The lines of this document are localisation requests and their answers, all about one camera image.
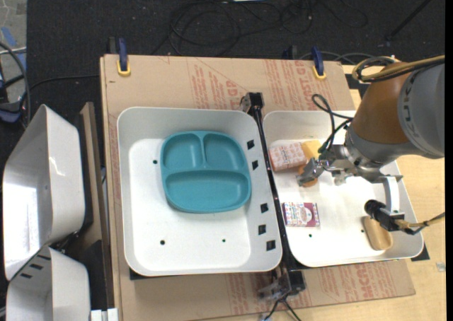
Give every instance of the yellow clamp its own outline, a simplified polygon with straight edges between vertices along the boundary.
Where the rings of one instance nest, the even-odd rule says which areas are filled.
[[[118,70],[118,73],[119,73],[120,76],[127,77],[127,76],[130,75],[130,63],[129,63],[129,60],[127,60],[126,71],[123,71],[121,69],[120,60],[116,61],[116,67],[117,67],[117,70]]]
[[[317,80],[324,80],[327,77],[325,71],[322,75],[318,74],[318,71],[316,70],[316,66],[313,66],[312,69],[313,69],[314,76],[316,77]]]

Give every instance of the cardboard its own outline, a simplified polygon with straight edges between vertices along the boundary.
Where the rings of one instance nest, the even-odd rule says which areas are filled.
[[[118,115],[134,106],[239,110],[242,96],[261,92],[264,111],[317,110],[314,93],[333,110],[354,110],[342,66],[326,62],[315,79],[310,61],[129,56],[131,74],[117,72],[117,55],[101,58],[110,246],[115,307],[124,321],[188,321],[267,312],[258,289],[269,273],[171,276],[131,280],[124,256],[117,148]],[[404,261],[308,269],[307,290],[288,299],[294,308],[415,293]]]

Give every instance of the yellow sponge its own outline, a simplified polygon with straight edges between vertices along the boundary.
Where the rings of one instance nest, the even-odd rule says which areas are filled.
[[[319,140],[304,141],[301,145],[305,157],[310,160],[311,158],[317,159],[319,156],[318,149],[321,147]],[[298,173],[301,175],[304,172],[305,165],[299,166]],[[318,178],[313,179],[311,182],[302,184],[303,187],[312,187],[318,182]]]
[[[319,156],[318,149],[321,147],[319,140],[308,140],[302,143],[302,150],[307,159],[315,158]]]

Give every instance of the small package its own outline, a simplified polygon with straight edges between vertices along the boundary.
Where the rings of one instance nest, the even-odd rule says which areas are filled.
[[[319,214],[316,203],[282,203],[283,219],[289,227],[317,227]]]
[[[270,148],[269,158],[274,171],[305,165],[308,161],[299,142]]]

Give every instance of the blue object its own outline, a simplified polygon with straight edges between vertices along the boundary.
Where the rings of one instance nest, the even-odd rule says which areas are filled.
[[[118,52],[120,54],[121,71],[127,71],[127,50],[126,40],[124,38],[118,38]]]
[[[220,132],[178,132],[161,149],[168,202],[190,213],[217,213],[243,206],[251,178],[241,146]]]
[[[314,61],[314,67],[318,76],[324,76],[324,62],[321,52],[318,50],[317,46],[311,48],[311,55]]]
[[[21,117],[21,113],[19,111],[9,112],[9,111],[0,110],[0,120],[1,121],[10,122],[11,124],[13,124],[14,122],[17,122],[20,117]]]
[[[3,36],[5,37],[9,47],[11,47],[11,49],[13,49],[17,45],[17,42],[14,39],[14,36],[11,33],[11,31],[9,30],[9,28],[8,27],[2,27],[1,28],[1,32],[3,33]],[[27,69],[27,64],[25,62],[24,53],[18,53],[17,57],[19,58],[19,61],[21,61],[23,68]]]

